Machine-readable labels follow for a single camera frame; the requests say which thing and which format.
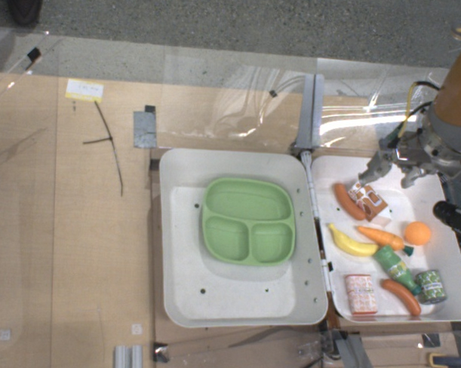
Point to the brown and white carton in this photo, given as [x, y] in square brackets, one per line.
[373, 205]

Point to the green can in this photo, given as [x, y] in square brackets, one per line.
[432, 287]

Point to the orange carrot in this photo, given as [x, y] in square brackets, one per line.
[381, 236]

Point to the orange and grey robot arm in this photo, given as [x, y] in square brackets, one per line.
[458, 93]

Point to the white plastic tray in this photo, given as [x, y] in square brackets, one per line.
[370, 173]
[181, 291]

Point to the orange and white packet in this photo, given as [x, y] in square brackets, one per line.
[361, 295]

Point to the orange ball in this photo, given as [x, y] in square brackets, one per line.
[417, 233]

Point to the green bottle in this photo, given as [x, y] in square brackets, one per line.
[395, 267]

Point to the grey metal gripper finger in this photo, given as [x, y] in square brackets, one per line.
[378, 167]
[412, 177]

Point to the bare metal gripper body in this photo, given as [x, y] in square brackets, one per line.
[424, 154]

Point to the yellow banana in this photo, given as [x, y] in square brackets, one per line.
[351, 246]

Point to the green divided plate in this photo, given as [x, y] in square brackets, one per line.
[248, 210]

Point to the orange sausage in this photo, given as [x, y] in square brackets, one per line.
[402, 296]
[348, 204]

